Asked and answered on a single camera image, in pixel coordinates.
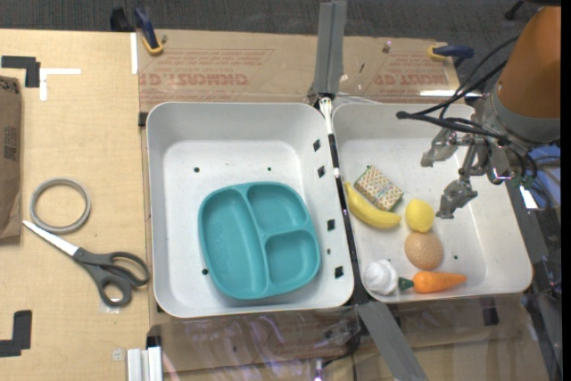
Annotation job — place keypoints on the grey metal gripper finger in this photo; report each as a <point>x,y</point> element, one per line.
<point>439,147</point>
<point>455,196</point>

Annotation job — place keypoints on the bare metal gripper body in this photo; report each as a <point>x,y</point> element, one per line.
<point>487,147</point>

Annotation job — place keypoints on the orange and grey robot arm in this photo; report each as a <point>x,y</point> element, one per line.
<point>533,71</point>

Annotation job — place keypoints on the yellow lemon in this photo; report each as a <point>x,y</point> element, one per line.
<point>419,216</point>

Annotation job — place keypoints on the white plastic tray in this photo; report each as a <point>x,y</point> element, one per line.
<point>178,209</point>
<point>486,245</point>

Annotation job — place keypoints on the tan egg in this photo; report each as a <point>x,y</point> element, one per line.
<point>424,250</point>

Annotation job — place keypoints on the patterned small carton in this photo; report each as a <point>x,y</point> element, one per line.
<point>378,187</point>

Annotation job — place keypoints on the orange carrot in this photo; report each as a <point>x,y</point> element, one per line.
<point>439,282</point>

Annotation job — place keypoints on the yellow banana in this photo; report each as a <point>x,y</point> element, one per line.
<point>368,214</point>

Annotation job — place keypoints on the white garlic bulb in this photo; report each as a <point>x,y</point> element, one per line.
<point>380,276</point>

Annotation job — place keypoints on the brown cardboard board red print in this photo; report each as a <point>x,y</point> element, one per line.
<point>250,71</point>

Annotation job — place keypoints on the teal divided plate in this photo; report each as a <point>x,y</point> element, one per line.
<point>232,236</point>

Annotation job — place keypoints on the grey tape roll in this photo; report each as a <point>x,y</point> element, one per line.
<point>35,209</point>

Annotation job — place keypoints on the brown paper bag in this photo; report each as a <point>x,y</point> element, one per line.
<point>10,156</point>

